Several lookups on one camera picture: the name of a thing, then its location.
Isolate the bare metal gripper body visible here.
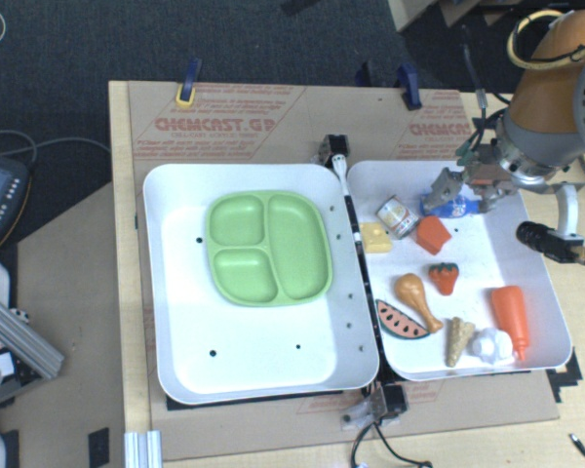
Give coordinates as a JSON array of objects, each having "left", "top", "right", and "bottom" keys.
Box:
[{"left": 461, "top": 142, "right": 563, "bottom": 198}]

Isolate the blue and white packet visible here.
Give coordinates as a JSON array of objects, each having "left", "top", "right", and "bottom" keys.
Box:
[{"left": 418, "top": 192, "right": 482, "bottom": 220}]

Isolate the orange carton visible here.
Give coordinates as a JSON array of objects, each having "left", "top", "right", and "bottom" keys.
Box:
[{"left": 414, "top": 214, "right": 453, "bottom": 256}]

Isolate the small white and red can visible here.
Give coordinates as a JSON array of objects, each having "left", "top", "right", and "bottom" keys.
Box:
[{"left": 374, "top": 195, "right": 420, "bottom": 240}]

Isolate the white plastic tray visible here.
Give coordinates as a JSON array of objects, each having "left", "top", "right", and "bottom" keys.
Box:
[
  {"left": 141, "top": 163, "right": 381, "bottom": 406},
  {"left": 345, "top": 159, "right": 574, "bottom": 382}
]

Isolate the yellow cheese wedge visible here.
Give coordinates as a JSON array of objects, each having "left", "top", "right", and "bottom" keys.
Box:
[{"left": 359, "top": 221, "right": 394, "bottom": 254}]

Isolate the red strawberry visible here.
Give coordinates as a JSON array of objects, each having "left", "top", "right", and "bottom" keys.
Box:
[{"left": 427, "top": 261, "right": 460, "bottom": 297}]

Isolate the thin black and white rod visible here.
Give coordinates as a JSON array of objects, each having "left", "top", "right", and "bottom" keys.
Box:
[{"left": 331, "top": 155, "right": 387, "bottom": 385}]

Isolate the orange chicken drumstick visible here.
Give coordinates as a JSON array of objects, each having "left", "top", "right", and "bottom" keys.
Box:
[{"left": 394, "top": 273, "right": 445, "bottom": 335}]

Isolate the orange squeeze bottle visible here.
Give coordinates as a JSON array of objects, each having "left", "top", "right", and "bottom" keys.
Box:
[{"left": 489, "top": 285, "right": 531, "bottom": 363}]

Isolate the tan ice cream cone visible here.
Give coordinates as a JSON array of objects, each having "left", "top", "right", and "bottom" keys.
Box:
[{"left": 444, "top": 316, "right": 477, "bottom": 369}]

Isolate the red watermelon slice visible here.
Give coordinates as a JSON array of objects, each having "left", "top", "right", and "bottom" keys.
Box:
[{"left": 374, "top": 298, "right": 432, "bottom": 341}]

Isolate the white crumpled lump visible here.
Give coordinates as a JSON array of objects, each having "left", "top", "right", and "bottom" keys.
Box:
[{"left": 469, "top": 328, "right": 516, "bottom": 366}]

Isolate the green divided plate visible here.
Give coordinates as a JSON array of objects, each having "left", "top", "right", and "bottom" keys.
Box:
[{"left": 205, "top": 190, "right": 334, "bottom": 308}]

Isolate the brown cardboard board red print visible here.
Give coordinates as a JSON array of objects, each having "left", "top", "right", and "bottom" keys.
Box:
[{"left": 126, "top": 81, "right": 562, "bottom": 462}]

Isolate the black cylinder on white bracket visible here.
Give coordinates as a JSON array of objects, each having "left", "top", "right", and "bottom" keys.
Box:
[{"left": 515, "top": 182, "right": 585, "bottom": 265}]

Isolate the black block with thin wires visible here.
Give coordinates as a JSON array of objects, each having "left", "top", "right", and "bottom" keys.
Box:
[
  {"left": 318, "top": 134, "right": 351, "bottom": 166},
  {"left": 340, "top": 382, "right": 410, "bottom": 429}
]

